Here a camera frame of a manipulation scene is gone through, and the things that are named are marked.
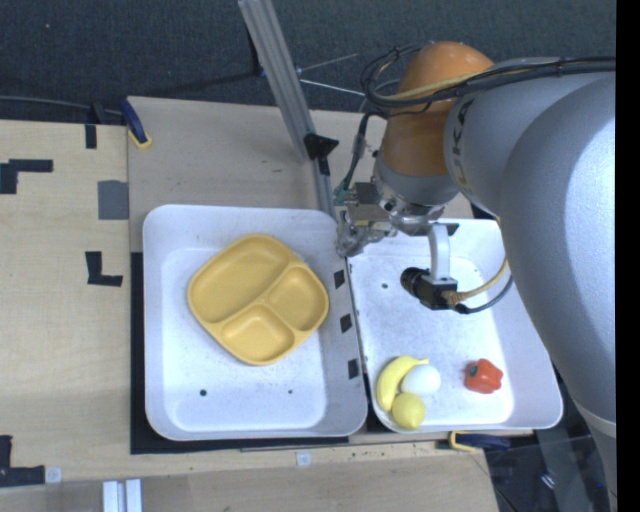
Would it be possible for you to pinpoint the white egg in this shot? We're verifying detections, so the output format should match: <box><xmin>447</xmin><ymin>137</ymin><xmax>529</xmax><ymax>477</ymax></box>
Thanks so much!
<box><xmin>400</xmin><ymin>364</ymin><xmax>443</xmax><ymax>398</ymax></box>

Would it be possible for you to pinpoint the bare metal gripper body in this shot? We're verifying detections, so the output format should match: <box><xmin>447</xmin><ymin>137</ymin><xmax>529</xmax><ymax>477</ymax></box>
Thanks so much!
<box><xmin>341</xmin><ymin>181</ymin><xmax>446</xmax><ymax>238</ymax></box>

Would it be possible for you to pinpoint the yellow banana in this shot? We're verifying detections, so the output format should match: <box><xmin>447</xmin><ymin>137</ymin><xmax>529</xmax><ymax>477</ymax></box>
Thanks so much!
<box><xmin>375</xmin><ymin>354</ymin><xmax>431</xmax><ymax>413</ymax></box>

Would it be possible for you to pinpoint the black cylinder on white bracket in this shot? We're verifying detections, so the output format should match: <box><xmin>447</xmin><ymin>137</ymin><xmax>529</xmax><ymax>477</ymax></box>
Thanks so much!
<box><xmin>399</xmin><ymin>223</ymin><xmax>460</xmax><ymax>312</ymax></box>

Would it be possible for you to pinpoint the yellow divided plate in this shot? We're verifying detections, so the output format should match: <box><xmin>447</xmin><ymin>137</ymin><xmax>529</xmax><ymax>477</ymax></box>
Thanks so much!
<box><xmin>186</xmin><ymin>233</ymin><xmax>331</xmax><ymax>367</ymax></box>

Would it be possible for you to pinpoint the yellow lemon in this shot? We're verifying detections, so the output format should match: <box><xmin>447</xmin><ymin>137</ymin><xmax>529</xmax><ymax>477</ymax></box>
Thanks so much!
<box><xmin>391</xmin><ymin>392</ymin><xmax>427</xmax><ymax>431</ymax></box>

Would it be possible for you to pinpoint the red bell pepper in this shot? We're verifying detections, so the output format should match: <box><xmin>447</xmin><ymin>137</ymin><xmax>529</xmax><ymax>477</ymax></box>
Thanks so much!
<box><xmin>463</xmin><ymin>357</ymin><xmax>505</xmax><ymax>395</ymax></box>

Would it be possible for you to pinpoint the white plastic tray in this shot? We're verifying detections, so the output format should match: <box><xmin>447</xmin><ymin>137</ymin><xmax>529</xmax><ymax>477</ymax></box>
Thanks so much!
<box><xmin>142</xmin><ymin>203</ymin><xmax>369</xmax><ymax>443</ymax></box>
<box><xmin>344</xmin><ymin>217</ymin><xmax>565</xmax><ymax>435</ymax></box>

